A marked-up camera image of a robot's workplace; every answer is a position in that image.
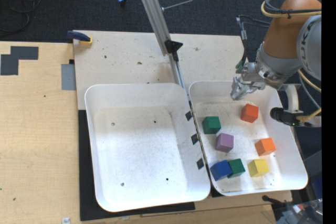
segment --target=tray containing cubes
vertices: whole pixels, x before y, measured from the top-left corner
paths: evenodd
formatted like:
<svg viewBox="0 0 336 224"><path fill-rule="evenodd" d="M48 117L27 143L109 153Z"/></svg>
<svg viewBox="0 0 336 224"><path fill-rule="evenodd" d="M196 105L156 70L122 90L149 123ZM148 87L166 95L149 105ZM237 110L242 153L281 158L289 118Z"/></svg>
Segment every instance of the tray containing cubes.
<svg viewBox="0 0 336 224"><path fill-rule="evenodd" d="M271 87L234 101L231 81L197 81L189 95L213 187L233 196L302 189L308 176L292 129L269 115Z"/></svg>

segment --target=yellow cable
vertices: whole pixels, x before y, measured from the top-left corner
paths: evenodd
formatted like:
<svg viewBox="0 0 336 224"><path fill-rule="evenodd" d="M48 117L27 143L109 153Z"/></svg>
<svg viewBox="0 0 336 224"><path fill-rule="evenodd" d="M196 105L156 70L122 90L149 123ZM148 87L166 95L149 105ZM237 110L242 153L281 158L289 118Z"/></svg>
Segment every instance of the yellow cable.
<svg viewBox="0 0 336 224"><path fill-rule="evenodd" d="M312 117L315 117L317 114L319 114L322 111L322 107L317 109L315 112L311 113L308 116L297 116L296 119L299 120L301 123L306 122L307 120L311 119Z"/></svg>
<svg viewBox="0 0 336 224"><path fill-rule="evenodd" d="M265 10L265 1L262 3L261 5L261 12L267 16L267 17L271 17L271 18L288 18L288 14L272 14L269 13ZM321 15L322 11L320 12L304 12L304 13L290 13L290 16L313 16L313 15Z"/></svg>
<svg viewBox="0 0 336 224"><path fill-rule="evenodd" d="M306 83L308 83L311 87L313 87L315 90L317 90L318 92L321 92L322 93L322 90L321 88L317 87L315 84L313 84L303 73L301 70L298 70L298 73L300 75L301 78L304 79L304 81Z"/></svg>

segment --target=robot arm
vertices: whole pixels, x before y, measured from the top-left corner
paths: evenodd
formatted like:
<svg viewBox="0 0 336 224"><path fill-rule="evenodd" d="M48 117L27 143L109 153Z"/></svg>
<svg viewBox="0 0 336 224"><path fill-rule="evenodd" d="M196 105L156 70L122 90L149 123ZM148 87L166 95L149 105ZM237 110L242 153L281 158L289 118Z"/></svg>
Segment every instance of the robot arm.
<svg viewBox="0 0 336 224"><path fill-rule="evenodd" d="M321 80L321 3L318 0L285 0L275 9L265 0L261 9L264 15L273 17L265 38L258 49L256 62L247 62L240 77L233 78L231 97L240 100L248 93L271 86L285 90L289 107L286 111L274 108L273 119L292 126L303 126L304 118L299 110L296 88L285 84L301 68ZM270 6L271 14L265 10Z"/></svg>

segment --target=blue cube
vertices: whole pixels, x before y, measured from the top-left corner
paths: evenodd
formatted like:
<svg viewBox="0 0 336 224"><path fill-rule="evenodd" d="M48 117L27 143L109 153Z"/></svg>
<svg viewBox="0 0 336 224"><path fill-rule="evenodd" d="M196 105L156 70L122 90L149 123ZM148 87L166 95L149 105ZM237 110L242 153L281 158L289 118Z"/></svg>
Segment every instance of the blue cube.
<svg viewBox="0 0 336 224"><path fill-rule="evenodd" d="M218 181L220 179L223 179L230 174L232 174L232 169L228 163L227 160L218 162L214 164L211 168L210 171L215 179L215 181Z"/></svg>

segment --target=purple cube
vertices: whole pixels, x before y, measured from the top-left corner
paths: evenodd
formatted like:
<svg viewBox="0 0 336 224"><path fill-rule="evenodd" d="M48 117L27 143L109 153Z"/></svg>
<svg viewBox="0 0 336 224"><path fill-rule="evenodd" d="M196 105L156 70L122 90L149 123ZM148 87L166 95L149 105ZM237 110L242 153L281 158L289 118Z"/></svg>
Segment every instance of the purple cube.
<svg viewBox="0 0 336 224"><path fill-rule="evenodd" d="M220 133L216 138L216 150L229 152L233 149L233 135Z"/></svg>

